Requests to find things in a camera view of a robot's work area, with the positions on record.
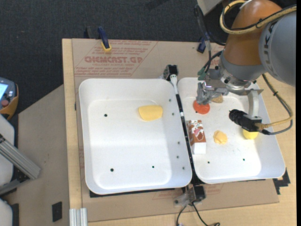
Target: chocolate milk carton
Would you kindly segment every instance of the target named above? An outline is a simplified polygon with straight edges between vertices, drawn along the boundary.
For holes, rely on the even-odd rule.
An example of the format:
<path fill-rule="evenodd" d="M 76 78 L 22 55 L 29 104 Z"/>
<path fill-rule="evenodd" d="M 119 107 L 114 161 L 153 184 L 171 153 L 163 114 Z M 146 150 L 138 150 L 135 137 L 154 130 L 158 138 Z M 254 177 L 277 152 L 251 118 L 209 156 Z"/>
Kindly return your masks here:
<path fill-rule="evenodd" d="M 206 153 L 206 138 L 201 120 L 186 122 L 190 146 L 193 154 Z"/>

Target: wooden table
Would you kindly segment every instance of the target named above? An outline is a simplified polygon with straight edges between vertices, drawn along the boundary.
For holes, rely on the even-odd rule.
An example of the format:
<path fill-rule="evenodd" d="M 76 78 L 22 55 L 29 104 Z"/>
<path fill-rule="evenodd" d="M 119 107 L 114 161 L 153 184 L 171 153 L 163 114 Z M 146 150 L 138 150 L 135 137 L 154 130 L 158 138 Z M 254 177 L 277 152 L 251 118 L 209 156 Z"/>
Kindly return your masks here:
<path fill-rule="evenodd" d="M 66 110 L 66 133 L 68 154 L 68 180 L 70 208 L 82 208 L 81 183 L 79 171 L 79 149 L 77 137 L 77 119 L 74 105 L 76 97 L 74 93 L 74 71 L 72 39 L 63 39 L 63 74 Z M 292 107 L 295 114 L 295 88 L 270 78 L 270 81 L 286 102 Z M 264 89 L 262 94 L 271 121 L 285 119 L 287 113 L 278 100 L 273 97 L 262 78 L 258 79 L 258 85 Z M 207 224 L 220 222 L 222 226 L 240 225 L 296 225 L 296 127 L 295 117 L 293 127 L 282 134 L 277 135 L 277 140 L 284 157 L 291 183 L 288 187 L 280 189 L 279 203 L 256 205 L 239 208 L 201 211 L 201 217 Z M 119 220 L 91 222 L 90 226 L 174 226 L 176 214 L 149 216 L 141 218 L 128 218 Z M 195 212 L 183 213 L 180 218 L 185 226 L 202 225 Z"/>

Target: blue screen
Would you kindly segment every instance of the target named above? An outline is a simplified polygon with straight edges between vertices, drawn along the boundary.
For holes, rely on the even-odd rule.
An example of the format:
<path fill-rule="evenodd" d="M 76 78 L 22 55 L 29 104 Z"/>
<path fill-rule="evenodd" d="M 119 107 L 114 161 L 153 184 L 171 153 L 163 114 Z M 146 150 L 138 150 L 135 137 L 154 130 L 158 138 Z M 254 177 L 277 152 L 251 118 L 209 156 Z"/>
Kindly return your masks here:
<path fill-rule="evenodd" d="M 2 98 L 2 96 L 3 96 L 4 92 L 6 91 L 7 87 L 8 87 L 8 85 L 0 83 L 0 99 Z"/>

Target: yellow object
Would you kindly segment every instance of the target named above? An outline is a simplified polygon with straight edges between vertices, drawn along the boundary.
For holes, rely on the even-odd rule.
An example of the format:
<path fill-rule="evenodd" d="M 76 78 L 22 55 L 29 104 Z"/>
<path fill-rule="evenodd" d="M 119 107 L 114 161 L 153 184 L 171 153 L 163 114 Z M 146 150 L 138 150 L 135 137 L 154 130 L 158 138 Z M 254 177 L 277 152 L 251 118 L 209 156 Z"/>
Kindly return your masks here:
<path fill-rule="evenodd" d="M 145 121 L 159 119 L 163 115 L 163 108 L 160 105 L 145 105 L 138 108 L 141 118 Z"/>
<path fill-rule="evenodd" d="M 228 141 L 227 135 L 220 130 L 216 130 L 213 135 L 214 142 L 218 144 L 226 144 Z"/>
<path fill-rule="evenodd" d="M 109 51 L 111 51 L 112 50 L 112 47 L 111 47 L 111 45 L 109 44 L 109 47 L 108 48 L 106 48 L 105 47 L 105 45 L 103 44 L 103 42 L 102 42 L 102 48 L 103 48 L 103 50 L 105 51 L 105 52 L 109 52 Z"/>
<path fill-rule="evenodd" d="M 258 136 L 259 132 L 258 131 L 250 132 L 250 131 L 243 129 L 243 134 L 246 139 L 255 139 Z"/>

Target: blue clamp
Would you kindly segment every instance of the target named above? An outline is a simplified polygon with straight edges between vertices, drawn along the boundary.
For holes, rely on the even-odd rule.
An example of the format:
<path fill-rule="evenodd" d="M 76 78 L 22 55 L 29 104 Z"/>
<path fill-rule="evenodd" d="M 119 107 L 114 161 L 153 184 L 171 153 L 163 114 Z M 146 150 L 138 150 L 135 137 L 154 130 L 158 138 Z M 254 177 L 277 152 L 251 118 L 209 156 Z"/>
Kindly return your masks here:
<path fill-rule="evenodd" d="M 98 27 L 97 31 L 99 34 L 98 38 L 102 40 L 102 47 L 103 47 L 104 51 L 105 52 L 110 51 L 112 49 L 112 47 L 109 44 L 108 37 L 107 37 L 105 31 L 103 30 L 103 28 L 101 26 Z"/>

